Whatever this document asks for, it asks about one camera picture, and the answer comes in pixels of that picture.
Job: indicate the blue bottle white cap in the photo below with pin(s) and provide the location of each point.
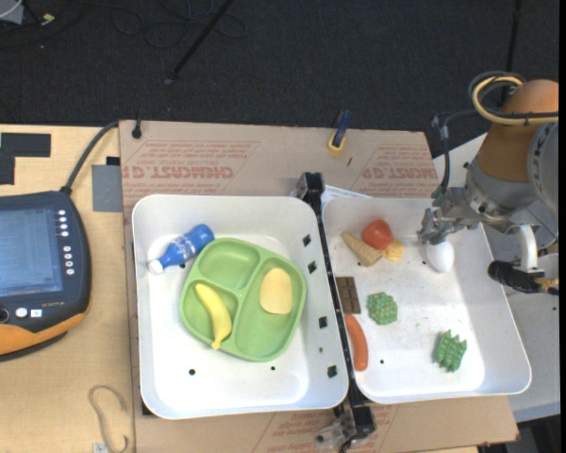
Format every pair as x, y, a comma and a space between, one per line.
181, 249

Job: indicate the black cylinder on white bracket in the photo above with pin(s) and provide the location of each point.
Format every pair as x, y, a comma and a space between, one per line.
514, 276

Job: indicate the small yellow toy food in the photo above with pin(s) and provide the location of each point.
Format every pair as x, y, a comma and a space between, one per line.
394, 252

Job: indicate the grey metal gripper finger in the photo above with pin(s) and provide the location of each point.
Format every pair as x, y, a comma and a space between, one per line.
424, 229
442, 238

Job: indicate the yellow banana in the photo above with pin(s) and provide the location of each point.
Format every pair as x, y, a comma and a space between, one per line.
217, 312

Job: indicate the red toy pepper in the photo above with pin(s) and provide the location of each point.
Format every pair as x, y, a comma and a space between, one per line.
377, 235

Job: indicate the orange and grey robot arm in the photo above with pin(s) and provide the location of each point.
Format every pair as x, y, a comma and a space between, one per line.
509, 149

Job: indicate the brown cardboard board red print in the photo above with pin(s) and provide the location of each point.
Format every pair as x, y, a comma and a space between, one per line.
245, 168

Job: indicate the yellow oval potato slice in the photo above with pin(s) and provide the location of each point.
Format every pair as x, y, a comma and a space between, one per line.
276, 293

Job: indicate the brown chocolate bar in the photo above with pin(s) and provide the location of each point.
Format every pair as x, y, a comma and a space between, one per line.
348, 295

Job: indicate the round green peas cluster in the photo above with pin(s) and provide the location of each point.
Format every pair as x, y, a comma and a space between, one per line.
382, 308

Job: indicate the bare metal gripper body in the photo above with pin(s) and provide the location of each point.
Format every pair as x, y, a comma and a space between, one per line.
455, 213

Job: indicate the tan ice cream cone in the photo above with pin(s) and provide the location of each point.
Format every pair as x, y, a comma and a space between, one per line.
363, 250

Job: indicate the green divided plate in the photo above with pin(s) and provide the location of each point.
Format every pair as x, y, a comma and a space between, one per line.
259, 333

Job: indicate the orange sausage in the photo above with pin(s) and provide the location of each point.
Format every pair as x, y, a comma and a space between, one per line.
357, 345

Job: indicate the green ridged toy vegetable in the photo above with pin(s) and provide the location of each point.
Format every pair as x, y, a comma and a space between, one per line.
450, 351

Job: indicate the white plastic tray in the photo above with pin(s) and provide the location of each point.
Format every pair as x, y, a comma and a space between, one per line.
217, 385
420, 347

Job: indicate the white egg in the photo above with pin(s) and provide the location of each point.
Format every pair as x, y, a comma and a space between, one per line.
441, 257

